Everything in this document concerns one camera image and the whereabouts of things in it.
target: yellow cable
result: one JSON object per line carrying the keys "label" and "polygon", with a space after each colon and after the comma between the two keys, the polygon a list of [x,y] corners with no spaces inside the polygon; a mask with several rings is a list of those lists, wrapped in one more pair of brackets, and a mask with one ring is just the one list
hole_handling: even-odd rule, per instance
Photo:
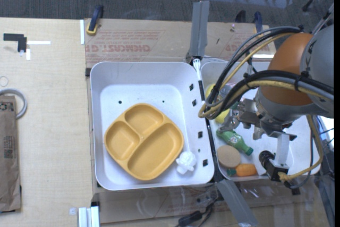
{"label": "yellow cable", "polygon": [[[281,87],[281,88],[286,88],[289,90],[295,90],[295,86],[292,83],[287,83],[287,82],[281,82],[281,81],[275,81],[275,80],[256,80],[256,81],[252,81],[249,82],[248,85],[241,87],[231,98],[230,101],[234,100],[235,98],[239,97],[241,94],[243,94],[244,92],[246,92],[247,90],[249,90],[249,87],[259,87],[259,86],[273,86],[273,87]],[[302,93],[306,93],[309,95],[313,95],[313,96],[317,96],[326,100],[329,100],[328,98],[314,92],[311,91],[307,88],[304,87],[298,87],[298,90]],[[212,107],[210,110],[204,112],[204,110],[206,109],[204,106],[201,107],[201,109],[199,110],[198,116],[203,118],[207,118],[207,119],[212,119],[211,116],[215,113],[216,110],[218,110],[220,108],[220,105],[216,105],[214,107]]]}
{"label": "yellow cable", "polygon": [[246,56],[240,63],[239,65],[230,73],[230,75],[222,82],[221,88],[219,90],[221,90],[229,81],[230,79],[233,77],[234,74],[236,74],[236,72],[241,68],[241,66],[243,64],[245,64],[245,62],[247,62],[256,52],[260,51],[262,48],[264,48],[265,46],[267,46],[268,44],[270,44],[272,41],[277,40],[278,38],[281,38],[283,36],[286,35],[291,35],[292,33],[283,33],[280,35],[277,35],[275,37],[272,37],[271,39],[265,41],[264,43],[262,43],[260,46],[258,46],[255,50],[253,50],[248,56]]}
{"label": "yellow cable", "polygon": [[[272,38],[270,38],[269,40],[263,42],[262,44],[260,44],[255,50],[253,50],[248,56],[246,56],[244,58],[244,60],[242,60],[240,62],[240,64],[231,72],[231,74],[222,82],[221,84],[221,87],[220,87],[220,91],[222,90],[222,88],[230,81],[230,79],[233,77],[234,74],[236,74],[236,72],[242,67],[243,64],[245,64],[245,62],[247,62],[256,52],[260,51],[262,48],[264,48],[265,46],[267,46],[268,44],[270,44],[272,41],[275,41],[277,40],[278,38],[281,38],[283,36],[286,36],[286,35],[292,35],[294,34],[293,32],[287,32],[287,33],[282,33],[282,34],[279,34],[279,35],[276,35]],[[199,111],[199,114],[198,116],[199,117],[204,117],[202,116],[202,113],[204,112],[204,110],[206,109],[207,105],[206,103],[204,103]]]}
{"label": "yellow cable", "polygon": [[300,171],[296,174],[287,175],[286,173],[278,172],[277,174],[279,175],[279,178],[282,182],[291,181],[291,180],[295,179],[296,177],[301,176],[302,174],[315,169],[318,165],[320,165],[322,163],[322,159],[324,157],[324,152],[322,150],[322,143],[321,143],[321,140],[320,140],[319,133],[318,133],[317,129],[315,128],[315,125],[313,123],[313,119],[312,119],[311,115],[307,115],[307,120],[308,120],[309,127],[311,128],[311,131],[314,134],[314,139],[315,139],[317,147],[318,147],[319,160],[315,164],[313,164],[313,166],[310,166],[309,168],[302,170],[302,171]]}

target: rubber band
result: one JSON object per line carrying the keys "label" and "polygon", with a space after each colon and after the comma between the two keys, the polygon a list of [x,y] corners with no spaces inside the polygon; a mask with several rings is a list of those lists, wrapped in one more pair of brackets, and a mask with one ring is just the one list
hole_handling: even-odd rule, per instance
{"label": "rubber band", "polygon": [[[5,79],[5,80],[7,81],[5,84],[2,83],[2,80],[1,80],[2,78]],[[6,77],[6,76],[0,76],[0,86],[1,86],[1,87],[6,87],[6,86],[8,85],[8,83],[9,83],[8,77]]]}
{"label": "rubber band", "polygon": [[302,79],[302,77],[308,77],[308,72],[307,71],[302,71],[301,74],[297,77],[297,79],[294,81],[294,89],[295,91],[298,91],[298,92],[301,92],[299,90],[299,87],[298,87],[298,84],[299,84],[299,81]]}

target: round cookie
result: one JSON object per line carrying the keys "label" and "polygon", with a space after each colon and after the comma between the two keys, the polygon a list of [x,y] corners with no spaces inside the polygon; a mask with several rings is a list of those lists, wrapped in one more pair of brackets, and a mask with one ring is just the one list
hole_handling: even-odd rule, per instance
{"label": "round cookie", "polygon": [[241,163],[240,152],[229,145],[223,145],[217,149],[217,159],[221,166],[228,169],[235,168]]}

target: brown paper bag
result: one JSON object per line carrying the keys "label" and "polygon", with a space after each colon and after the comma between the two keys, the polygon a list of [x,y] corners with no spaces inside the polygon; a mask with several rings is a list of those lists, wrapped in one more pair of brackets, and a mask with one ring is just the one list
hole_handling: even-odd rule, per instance
{"label": "brown paper bag", "polygon": [[0,96],[0,212],[21,206],[14,96]]}

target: divided plate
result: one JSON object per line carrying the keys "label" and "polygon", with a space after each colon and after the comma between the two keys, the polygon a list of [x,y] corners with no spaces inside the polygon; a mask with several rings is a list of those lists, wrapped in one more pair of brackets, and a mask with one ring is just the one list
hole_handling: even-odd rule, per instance
{"label": "divided plate", "polygon": [[104,143],[122,168],[147,181],[161,175],[174,162],[184,138],[164,113],[140,103],[127,109],[108,127]]}

